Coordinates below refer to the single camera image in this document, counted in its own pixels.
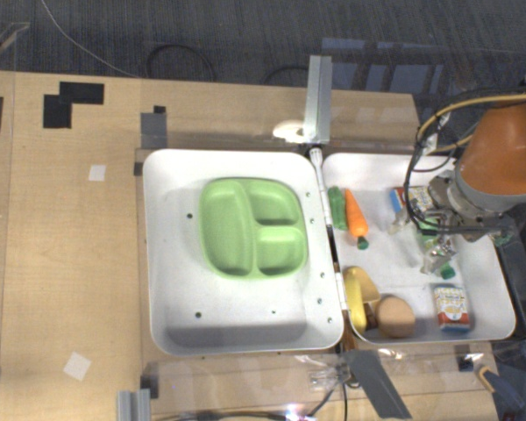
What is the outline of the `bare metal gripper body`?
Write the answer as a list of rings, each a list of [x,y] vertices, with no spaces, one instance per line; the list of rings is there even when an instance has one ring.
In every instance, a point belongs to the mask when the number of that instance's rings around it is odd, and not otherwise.
[[[470,242],[487,235],[495,242],[508,242],[515,232],[514,222],[502,210],[483,209],[468,199],[455,174],[435,176],[427,190],[432,201],[427,215],[438,217],[438,227],[447,235],[461,235]]]

